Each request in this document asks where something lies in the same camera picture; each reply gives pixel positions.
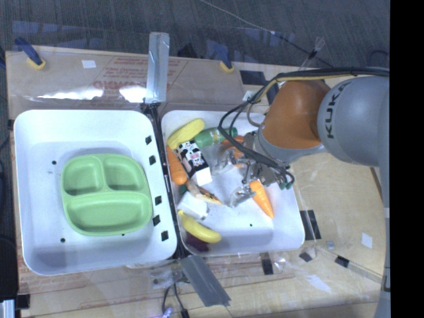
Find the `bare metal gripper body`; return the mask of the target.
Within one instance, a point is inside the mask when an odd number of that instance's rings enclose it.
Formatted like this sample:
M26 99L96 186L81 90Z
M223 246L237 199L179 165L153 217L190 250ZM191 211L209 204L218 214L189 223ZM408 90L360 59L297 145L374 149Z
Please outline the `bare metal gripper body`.
M271 184L278 184L279 187L288 186L287 172L265 153L258 141L257 132L248 132L244 135L244 147L252 151L247 155L252 164L252 178L259 179L264 186Z

